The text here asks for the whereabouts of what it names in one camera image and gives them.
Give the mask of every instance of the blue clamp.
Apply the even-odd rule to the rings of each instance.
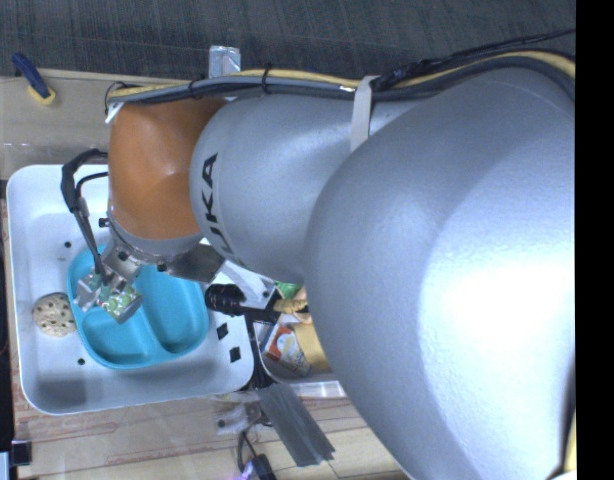
[[[56,92],[45,83],[36,66],[20,52],[14,53],[11,61],[29,82],[27,92],[39,103],[50,105],[56,98]]]

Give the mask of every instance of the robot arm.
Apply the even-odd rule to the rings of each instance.
[[[559,62],[555,76],[466,65],[421,97],[377,97],[353,153],[351,101],[221,103],[185,156],[188,192],[162,206],[126,189],[136,155],[112,163],[112,144],[112,197],[133,208],[112,202],[112,227],[149,261],[195,247],[195,221],[221,258],[304,283],[334,372],[412,478],[547,479],[575,389],[573,63]],[[142,231],[183,193],[190,241],[167,234],[170,214],[147,226],[165,235]]]

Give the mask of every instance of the cookie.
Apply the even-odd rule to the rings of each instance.
[[[48,336],[62,338],[76,330],[74,314],[64,293],[50,293],[36,301],[34,322]]]

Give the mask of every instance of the gray carpet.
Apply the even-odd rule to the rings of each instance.
[[[196,78],[224,44],[244,68],[360,77],[575,23],[576,0],[0,0],[0,72],[21,51],[48,68]],[[575,53],[575,39],[541,46]]]

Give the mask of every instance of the cable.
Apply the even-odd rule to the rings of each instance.
[[[482,59],[486,56],[493,54],[499,54],[509,52],[510,49],[518,49],[530,44],[547,41],[564,35],[572,34],[576,29],[562,30],[553,32],[551,34],[540,34],[534,36],[524,36],[510,41],[503,41],[499,43],[492,43],[476,48],[470,48],[467,50],[461,50],[453,53],[447,57],[437,59],[421,59],[405,66],[396,68],[395,70],[382,75],[371,82],[372,90],[382,91],[393,87],[397,83],[411,79],[413,77],[419,77],[435,73],[441,70],[446,70],[451,67],[456,67],[475,60]]]
[[[254,447],[251,445],[251,442],[247,437],[247,432],[250,428],[251,427],[246,428],[238,435],[238,451],[236,454],[236,460],[238,461],[238,469],[241,473],[245,471],[245,463],[243,462],[243,445],[245,444],[245,442],[247,443],[247,446],[249,447],[249,450],[251,451],[254,458],[258,456],[256,450],[254,450]]]
[[[127,85],[125,82],[120,82],[120,81],[116,81],[113,84],[111,84],[109,87],[107,87],[107,90],[105,91],[105,115],[109,114],[109,105],[107,105],[107,98],[109,97],[109,93],[117,85],[122,87],[123,89],[128,88],[128,87],[134,87],[134,86]]]
[[[85,183],[91,180],[98,179],[98,178],[104,178],[105,176],[109,176],[109,173],[108,172],[98,172],[96,174],[90,174],[89,176],[85,176],[81,180],[79,180],[76,185],[76,194],[78,194],[78,197],[79,198],[82,197],[82,187]]]
[[[82,197],[81,197],[81,189],[82,185],[89,181],[90,179],[94,179],[97,177],[101,177],[106,175],[102,173],[97,173],[91,176],[85,176],[82,180],[76,184],[74,175],[78,171],[78,169],[88,162],[91,159],[100,158],[106,159],[107,153],[104,151],[100,151],[98,149],[89,149],[77,155],[75,158],[67,162],[62,167],[62,179],[60,182],[60,190],[62,192],[63,198],[65,200],[65,204],[69,211],[74,215],[76,222],[78,223],[78,227],[85,238],[85,242],[87,243],[87,247],[92,253],[94,257],[94,265],[96,269],[96,273],[100,275],[101,282],[103,285],[107,286],[109,284],[109,279],[107,278],[107,272],[103,265],[100,254],[98,253],[98,247],[96,245],[96,239],[94,237],[94,232],[91,229],[89,224],[88,215],[86,215],[86,206],[83,205]]]
[[[566,32],[540,36],[553,38]],[[535,36],[516,40],[513,44],[538,41]],[[489,45],[465,50],[444,59],[422,60],[398,68],[372,81],[374,101],[395,101],[429,98],[466,76],[502,67],[525,67],[541,71],[554,79],[573,96],[572,79],[575,62],[572,58],[550,50],[515,50],[503,53],[504,45]],[[261,89],[272,94],[296,94],[352,100],[358,80],[289,70],[250,70],[242,73],[199,80],[184,85],[140,87],[114,91],[110,103],[154,104],[193,97],[243,96]]]
[[[52,98],[52,89],[45,83],[42,75],[31,60],[21,52],[16,52],[11,56],[11,61],[16,69],[27,79],[30,87],[38,94],[41,100]]]

